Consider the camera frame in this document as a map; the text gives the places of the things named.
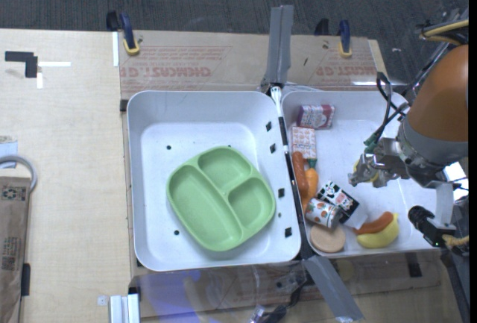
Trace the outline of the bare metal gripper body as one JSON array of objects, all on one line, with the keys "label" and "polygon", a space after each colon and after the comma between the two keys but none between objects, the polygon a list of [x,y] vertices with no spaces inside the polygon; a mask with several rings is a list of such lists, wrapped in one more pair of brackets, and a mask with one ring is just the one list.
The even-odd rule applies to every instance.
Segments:
[{"label": "bare metal gripper body", "polygon": [[388,137],[381,137],[378,142],[372,142],[366,147],[366,156],[373,168],[373,175],[376,169],[387,169],[390,172],[389,180],[410,178],[398,148],[397,141]]}]

